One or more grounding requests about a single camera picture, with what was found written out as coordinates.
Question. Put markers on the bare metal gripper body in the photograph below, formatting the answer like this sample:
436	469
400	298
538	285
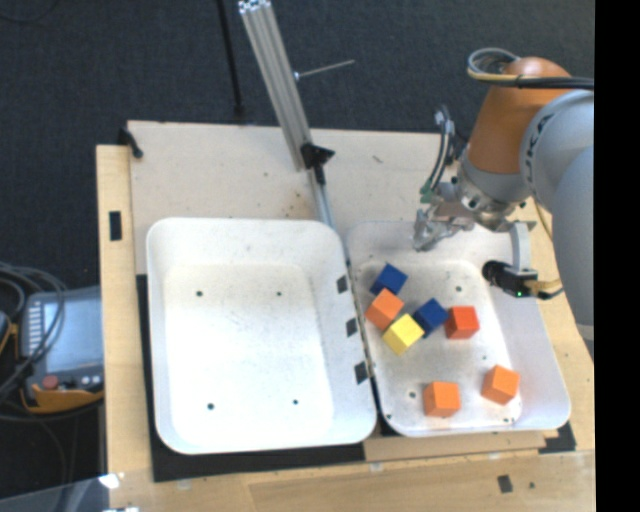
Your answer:
475	207

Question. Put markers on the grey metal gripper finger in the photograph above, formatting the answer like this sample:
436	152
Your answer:
423	235
444	233

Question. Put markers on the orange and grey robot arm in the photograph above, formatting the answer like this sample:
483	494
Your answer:
555	150

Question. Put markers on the blue cube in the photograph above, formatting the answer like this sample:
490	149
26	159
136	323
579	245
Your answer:
431	315
390	279

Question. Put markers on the orange cube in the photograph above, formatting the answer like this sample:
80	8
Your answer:
384	307
500	384
442	399

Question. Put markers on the red cube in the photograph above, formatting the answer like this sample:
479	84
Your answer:
462	322

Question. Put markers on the yellow cube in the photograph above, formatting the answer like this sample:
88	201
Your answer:
403	334

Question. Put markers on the white plastic tray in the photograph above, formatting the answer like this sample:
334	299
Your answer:
450	360
250	340

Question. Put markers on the pale flat board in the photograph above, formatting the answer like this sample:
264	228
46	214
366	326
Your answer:
210	175

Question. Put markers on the black cylinder on white bracket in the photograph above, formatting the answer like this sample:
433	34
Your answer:
509	276

